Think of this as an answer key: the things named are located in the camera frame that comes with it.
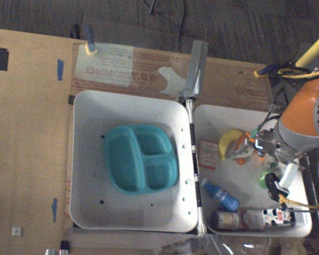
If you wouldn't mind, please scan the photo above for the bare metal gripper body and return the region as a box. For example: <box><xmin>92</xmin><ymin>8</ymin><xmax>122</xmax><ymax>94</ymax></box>
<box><xmin>251</xmin><ymin>127</ymin><xmax>308</xmax><ymax>171</ymax></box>

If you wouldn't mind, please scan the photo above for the orange carrot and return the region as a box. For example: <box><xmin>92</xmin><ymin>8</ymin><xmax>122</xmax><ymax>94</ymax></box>
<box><xmin>233</xmin><ymin>129</ymin><xmax>259</xmax><ymax>168</ymax></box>

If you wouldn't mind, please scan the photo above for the yellow banana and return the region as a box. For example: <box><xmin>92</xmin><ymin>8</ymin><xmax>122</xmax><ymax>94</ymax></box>
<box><xmin>216</xmin><ymin>127</ymin><xmax>246</xmax><ymax>163</ymax></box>

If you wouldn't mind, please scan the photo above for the green clear plastic bottle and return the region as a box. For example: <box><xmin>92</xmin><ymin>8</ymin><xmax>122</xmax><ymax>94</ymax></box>
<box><xmin>256</xmin><ymin>160</ymin><xmax>281</xmax><ymax>191</ymax></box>

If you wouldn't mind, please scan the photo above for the red and white packet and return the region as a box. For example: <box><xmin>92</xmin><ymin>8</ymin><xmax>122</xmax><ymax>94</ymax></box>
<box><xmin>196</xmin><ymin>139</ymin><xmax>223</xmax><ymax>172</ymax></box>

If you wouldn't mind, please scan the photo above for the white plastic tray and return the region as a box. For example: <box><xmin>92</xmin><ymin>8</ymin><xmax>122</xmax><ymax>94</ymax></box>
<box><xmin>59</xmin><ymin>87</ymin><xmax>213</xmax><ymax>242</ymax></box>
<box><xmin>179</xmin><ymin>103</ymin><xmax>319</xmax><ymax>245</ymax></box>

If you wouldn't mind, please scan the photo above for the blue bottle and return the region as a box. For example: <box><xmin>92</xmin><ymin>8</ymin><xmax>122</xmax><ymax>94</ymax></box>
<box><xmin>197</xmin><ymin>177</ymin><xmax>243</xmax><ymax>213</ymax></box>

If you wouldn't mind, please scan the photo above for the red and white can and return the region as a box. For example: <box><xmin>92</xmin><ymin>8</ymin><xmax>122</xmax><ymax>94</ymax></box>
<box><xmin>210</xmin><ymin>209</ymin><xmax>244</xmax><ymax>234</ymax></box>

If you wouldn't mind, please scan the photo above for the green divided plate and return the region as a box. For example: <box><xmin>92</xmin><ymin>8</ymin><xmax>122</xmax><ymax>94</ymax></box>
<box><xmin>98</xmin><ymin>119</ymin><xmax>185</xmax><ymax>200</ymax></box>

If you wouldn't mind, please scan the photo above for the brown cardboard board red print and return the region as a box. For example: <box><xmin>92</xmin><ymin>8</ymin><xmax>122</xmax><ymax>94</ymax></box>
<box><xmin>50</xmin><ymin>39</ymin><xmax>319</xmax><ymax>255</ymax></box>

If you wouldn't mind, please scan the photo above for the black cylinder on white bracket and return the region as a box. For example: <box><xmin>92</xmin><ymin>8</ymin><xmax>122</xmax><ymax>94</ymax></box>
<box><xmin>262</xmin><ymin>158</ymin><xmax>300</xmax><ymax>204</ymax></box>

